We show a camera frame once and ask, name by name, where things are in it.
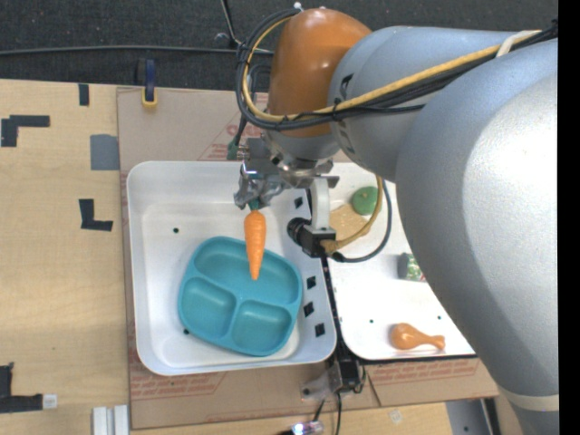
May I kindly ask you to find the orange chicken drumstick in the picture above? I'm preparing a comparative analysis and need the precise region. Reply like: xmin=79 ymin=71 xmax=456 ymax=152
xmin=389 ymin=323 xmax=447 ymax=353

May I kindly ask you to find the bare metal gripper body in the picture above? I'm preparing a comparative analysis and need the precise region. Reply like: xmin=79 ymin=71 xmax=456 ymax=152
xmin=238 ymin=137 xmax=340 ymax=195

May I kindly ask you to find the green round toy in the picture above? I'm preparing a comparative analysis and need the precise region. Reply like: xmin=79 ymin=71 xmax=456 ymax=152
xmin=351 ymin=186 xmax=383 ymax=217

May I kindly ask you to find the white plastic tray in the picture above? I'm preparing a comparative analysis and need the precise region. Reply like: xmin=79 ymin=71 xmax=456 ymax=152
xmin=125 ymin=159 xmax=339 ymax=377
xmin=324 ymin=161 xmax=478 ymax=363

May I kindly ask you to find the blue divided plate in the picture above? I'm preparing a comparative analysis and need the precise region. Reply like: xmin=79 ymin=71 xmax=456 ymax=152
xmin=177 ymin=236 xmax=305 ymax=358

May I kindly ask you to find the tan biscuit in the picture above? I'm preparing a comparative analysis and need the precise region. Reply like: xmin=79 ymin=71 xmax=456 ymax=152
xmin=329 ymin=202 xmax=372 ymax=240

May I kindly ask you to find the brown cardboard board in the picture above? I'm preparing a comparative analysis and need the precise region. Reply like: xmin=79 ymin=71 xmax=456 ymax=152
xmin=116 ymin=85 xmax=500 ymax=430

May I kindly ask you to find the orange carrot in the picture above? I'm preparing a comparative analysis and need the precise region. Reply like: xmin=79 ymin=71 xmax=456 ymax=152
xmin=243 ymin=199 xmax=267 ymax=282

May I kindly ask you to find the green packet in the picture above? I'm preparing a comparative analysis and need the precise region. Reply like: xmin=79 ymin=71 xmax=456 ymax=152
xmin=397 ymin=252 xmax=428 ymax=283

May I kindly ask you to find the black cylinder on white bracket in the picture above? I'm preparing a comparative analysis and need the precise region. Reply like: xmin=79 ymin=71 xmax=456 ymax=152
xmin=285 ymin=176 xmax=339 ymax=259

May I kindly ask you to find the black block with wires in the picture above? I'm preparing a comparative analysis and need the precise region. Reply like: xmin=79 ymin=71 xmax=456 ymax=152
xmin=337 ymin=357 xmax=364 ymax=389

